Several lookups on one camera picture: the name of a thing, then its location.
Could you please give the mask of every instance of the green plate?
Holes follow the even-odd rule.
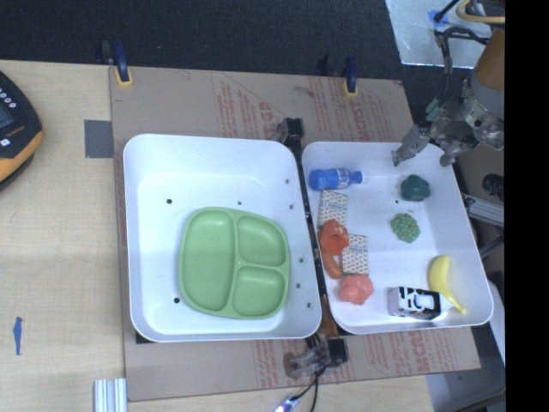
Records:
[[[287,237],[260,215],[227,208],[195,211],[184,227],[179,288],[201,312],[227,318],[268,318],[286,302]]]

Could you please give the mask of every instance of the dark green pepper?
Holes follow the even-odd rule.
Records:
[[[401,195],[404,200],[409,202],[420,202],[431,195],[429,184],[420,176],[409,175],[401,183]]]

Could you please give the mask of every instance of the table surface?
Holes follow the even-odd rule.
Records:
[[[108,67],[1,61],[45,139],[0,192],[0,410],[90,411],[124,377],[112,159],[86,158],[84,121],[111,120]],[[13,328],[22,318],[21,354]],[[129,411],[272,410],[287,388],[130,403]],[[296,410],[309,410],[312,391]],[[321,385],[318,412],[432,410],[424,376]]]

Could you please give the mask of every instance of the banana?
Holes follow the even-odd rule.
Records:
[[[457,311],[461,314],[465,312],[465,308],[462,307],[455,299],[452,291],[448,285],[448,270],[449,270],[449,256],[440,255],[436,257],[429,270],[429,284],[431,290],[439,292],[444,298],[452,304]]]

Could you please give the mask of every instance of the cardboard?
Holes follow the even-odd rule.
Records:
[[[397,81],[359,79],[358,96],[342,78],[132,68],[118,85],[110,71],[112,132],[124,320],[124,358],[131,402],[308,385],[290,379],[284,358],[305,340],[151,343],[130,319],[122,153],[141,133],[270,139],[284,118],[302,118],[304,146],[315,141],[396,142],[412,126]],[[452,328],[345,336],[349,362],[320,383],[386,379],[477,369],[471,329]]]

